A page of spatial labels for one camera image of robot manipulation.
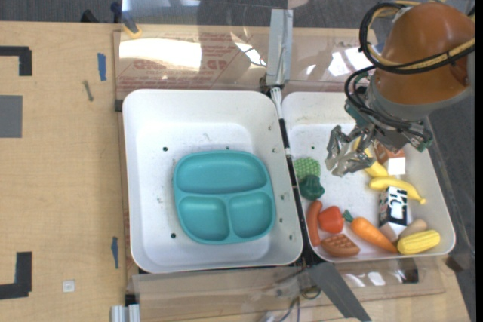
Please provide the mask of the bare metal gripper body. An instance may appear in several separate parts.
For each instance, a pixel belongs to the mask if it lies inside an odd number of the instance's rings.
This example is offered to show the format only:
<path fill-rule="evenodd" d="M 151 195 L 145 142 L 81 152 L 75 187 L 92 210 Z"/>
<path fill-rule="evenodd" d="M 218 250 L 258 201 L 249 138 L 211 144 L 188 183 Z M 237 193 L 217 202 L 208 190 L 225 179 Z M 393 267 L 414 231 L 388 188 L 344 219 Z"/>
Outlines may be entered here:
<path fill-rule="evenodd" d="M 359 149 L 379 142 L 392 152 L 397 152 L 407 144 L 423 152 L 432 145 L 432 132 L 422 122 L 403 121 L 370 109 L 350 109 L 349 115 L 356 122 L 350 136 L 360 138 Z"/>

